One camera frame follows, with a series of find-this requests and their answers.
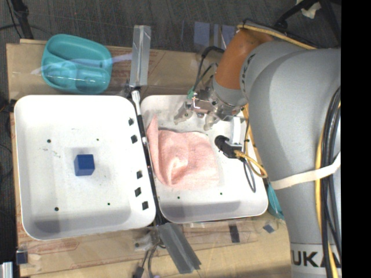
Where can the white plastic tray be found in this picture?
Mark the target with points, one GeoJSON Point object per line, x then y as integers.
{"type": "Point", "coordinates": [72, 120]}
{"type": "Point", "coordinates": [203, 204]}

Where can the black cylinder on white bracket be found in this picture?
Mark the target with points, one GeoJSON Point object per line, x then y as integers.
{"type": "Point", "coordinates": [227, 147]}

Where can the teal divided plate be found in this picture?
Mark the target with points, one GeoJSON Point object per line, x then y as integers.
{"type": "Point", "coordinates": [72, 54]}

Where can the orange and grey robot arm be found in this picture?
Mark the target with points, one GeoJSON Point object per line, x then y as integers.
{"type": "Point", "coordinates": [290, 120]}

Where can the blue cube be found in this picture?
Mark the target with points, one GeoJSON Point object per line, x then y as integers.
{"type": "Point", "coordinates": [84, 165]}

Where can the pink towel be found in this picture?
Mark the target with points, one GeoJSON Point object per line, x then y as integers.
{"type": "Point", "coordinates": [185, 158]}

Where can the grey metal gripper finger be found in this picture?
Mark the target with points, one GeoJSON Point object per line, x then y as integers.
{"type": "Point", "coordinates": [183, 113]}
{"type": "Point", "coordinates": [210, 122]}

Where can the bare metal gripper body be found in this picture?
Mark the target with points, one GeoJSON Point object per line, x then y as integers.
{"type": "Point", "coordinates": [208, 104]}

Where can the brown cardboard board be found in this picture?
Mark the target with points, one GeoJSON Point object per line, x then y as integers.
{"type": "Point", "coordinates": [95, 250]}

